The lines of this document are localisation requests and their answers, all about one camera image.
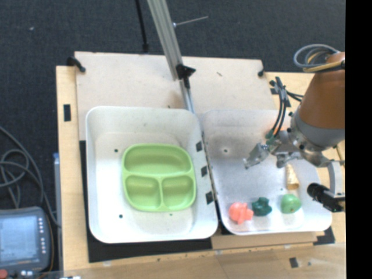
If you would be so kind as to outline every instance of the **wooden table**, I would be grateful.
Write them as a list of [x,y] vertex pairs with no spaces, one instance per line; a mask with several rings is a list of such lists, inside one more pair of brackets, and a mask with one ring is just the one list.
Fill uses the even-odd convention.
[[[202,58],[190,57],[186,58],[185,62],[199,61],[200,59]],[[219,63],[224,63],[224,59],[218,60]],[[237,62],[240,65],[245,63],[241,60],[237,60]],[[314,274],[322,270],[322,276],[319,278],[343,278],[346,267],[344,213],[336,213],[332,216],[332,230],[336,243],[330,245],[313,245],[317,237],[324,235],[324,232],[255,235],[249,238],[234,235],[226,237],[216,233],[212,236],[213,249],[209,251],[141,256],[90,263],[88,261],[81,178],[76,75],[75,67],[58,66],[56,68],[63,269],[66,271],[66,275],[70,273],[89,278],[102,278],[101,276],[117,278],[118,274],[126,272],[128,278],[142,278],[143,276],[159,278],[161,272],[162,278],[173,278],[174,276],[195,278],[195,275],[202,278],[235,278],[250,271],[252,274],[261,272],[261,274],[267,273],[268,275],[281,274],[280,272],[282,272],[286,278],[292,278],[291,276],[293,278],[308,278],[307,276],[318,278]],[[289,91],[299,94],[305,92],[312,78],[311,74],[303,73],[265,73],[263,78],[264,81],[270,81],[275,76],[282,79]],[[273,95],[270,102],[274,102],[273,104],[277,106],[277,96]],[[291,103],[295,109],[296,102],[291,100]],[[71,119],[68,121],[65,121],[64,115],[66,105],[70,106],[71,111]],[[340,144],[337,149],[325,152],[325,155],[336,160],[340,155],[345,157],[344,143]],[[319,169],[319,177],[327,185],[328,173],[326,169]],[[316,263],[324,259],[327,259],[328,267]],[[326,274],[332,274],[335,277],[328,277]]]

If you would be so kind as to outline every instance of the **pink toy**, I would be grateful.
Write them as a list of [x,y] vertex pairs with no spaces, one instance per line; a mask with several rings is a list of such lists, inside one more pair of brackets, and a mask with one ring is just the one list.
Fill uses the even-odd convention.
[[228,210],[228,215],[238,224],[242,224],[245,220],[252,219],[253,211],[247,208],[246,203],[234,202]]

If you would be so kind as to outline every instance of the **screen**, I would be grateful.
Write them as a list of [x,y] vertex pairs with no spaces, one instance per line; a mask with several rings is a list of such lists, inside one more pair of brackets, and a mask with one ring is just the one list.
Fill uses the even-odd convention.
[[0,262],[38,262],[36,216],[0,218]]

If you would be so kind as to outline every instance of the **white tray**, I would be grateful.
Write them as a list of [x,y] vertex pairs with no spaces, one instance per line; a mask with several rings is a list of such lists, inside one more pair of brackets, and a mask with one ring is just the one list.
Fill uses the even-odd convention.
[[[277,115],[277,110],[212,110],[202,118],[221,220],[233,234],[323,231],[331,225],[331,212],[306,192],[310,183],[320,183],[316,168],[307,161],[290,162],[300,182],[296,191],[287,190],[285,169],[276,168],[275,156],[269,155],[260,164],[244,168],[243,158],[258,142],[265,142],[264,136]],[[280,211],[281,197],[287,193],[295,194],[302,202],[302,208],[293,214]],[[252,202],[261,196],[269,199],[273,208],[270,214],[254,216],[240,225],[229,218],[228,209],[234,202],[246,202],[252,209]]]
[[[99,106],[86,117],[89,225],[96,239],[104,243],[202,239],[217,230],[214,202],[199,120],[183,109],[127,108]],[[177,212],[142,212],[124,196],[121,158],[134,144],[163,143],[184,148],[195,169],[196,200]]]

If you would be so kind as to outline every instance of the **black pole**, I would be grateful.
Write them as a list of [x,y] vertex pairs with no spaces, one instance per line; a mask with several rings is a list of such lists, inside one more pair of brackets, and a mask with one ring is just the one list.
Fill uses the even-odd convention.
[[144,50],[144,53],[148,53],[148,51],[149,51],[149,45],[147,43],[146,32],[145,32],[145,25],[144,25],[144,20],[142,18],[142,12],[141,12],[141,6],[140,6],[140,0],[135,0],[135,5],[137,7],[139,24],[141,26],[142,39],[144,41],[144,43],[142,45],[142,49]]

